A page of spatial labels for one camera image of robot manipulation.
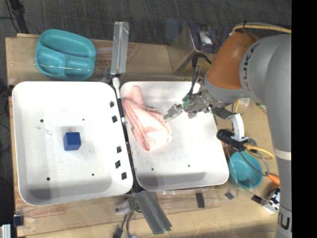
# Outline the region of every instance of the dark floor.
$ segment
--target dark floor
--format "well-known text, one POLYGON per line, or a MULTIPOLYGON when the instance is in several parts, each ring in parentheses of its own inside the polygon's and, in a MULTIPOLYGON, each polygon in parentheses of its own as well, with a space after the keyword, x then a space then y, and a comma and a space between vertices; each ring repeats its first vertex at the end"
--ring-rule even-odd
MULTIPOLYGON (((292 0, 20 0, 29 33, 51 28, 112 40, 115 21, 130 24, 129 41, 168 44, 184 21, 233 28, 262 22, 291 27, 292 0)), ((5 37, 16 36, 0 0, 0 82, 6 86, 5 37)), ((12 161, 7 96, 0 97, 0 226, 13 216, 12 161)))

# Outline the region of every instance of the blue block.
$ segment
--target blue block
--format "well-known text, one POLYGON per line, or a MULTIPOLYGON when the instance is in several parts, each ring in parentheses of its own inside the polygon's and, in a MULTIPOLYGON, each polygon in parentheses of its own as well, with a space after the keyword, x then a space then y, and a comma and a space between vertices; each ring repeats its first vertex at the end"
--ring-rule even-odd
POLYGON ((81 146, 79 132, 66 132, 63 141, 65 151, 78 150, 81 146))

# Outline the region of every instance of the teal plastic tray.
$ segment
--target teal plastic tray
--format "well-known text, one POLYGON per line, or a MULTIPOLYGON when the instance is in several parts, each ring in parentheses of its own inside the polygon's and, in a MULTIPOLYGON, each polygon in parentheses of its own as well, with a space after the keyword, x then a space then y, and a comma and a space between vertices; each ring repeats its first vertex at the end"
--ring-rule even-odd
POLYGON ((83 81, 94 72, 96 47, 89 39, 74 33, 49 29, 39 38, 35 63, 46 76, 83 81))

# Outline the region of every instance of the turquoise container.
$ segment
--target turquoise container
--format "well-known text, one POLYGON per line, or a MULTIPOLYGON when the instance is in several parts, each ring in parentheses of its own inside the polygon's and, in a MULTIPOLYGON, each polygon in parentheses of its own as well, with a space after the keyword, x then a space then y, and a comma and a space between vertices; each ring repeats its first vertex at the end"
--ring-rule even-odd
MULTIPOLYGON (((262 167, 255 157, 252 157, 245 151, 242 151, 241 154, 255 169, 263 173, 262 167)), ((256 188, 261 184, 263 176, 252 169, 239 152, 231 155, 228 165, 230 173, 229 181, 235 186, 250 189, 256 188)))
POLYGON ((57 29, 43 32, 35 51, 38 70, 58 80, 87 80, 94 72, 95 62, 96 47, 92 41, 57 29))

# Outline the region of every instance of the pink towel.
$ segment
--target pink towel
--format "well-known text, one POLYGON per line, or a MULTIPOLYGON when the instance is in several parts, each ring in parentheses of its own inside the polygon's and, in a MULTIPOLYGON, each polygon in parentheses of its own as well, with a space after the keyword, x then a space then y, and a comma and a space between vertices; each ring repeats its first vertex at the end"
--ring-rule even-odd
POLYGON ((164 122, 163 116, 157 109, 145 106, 138 86, 133 86, 127 93, 123 99, 123 106, 142 148, 152 151, 171 141, 170 123, 164 122))

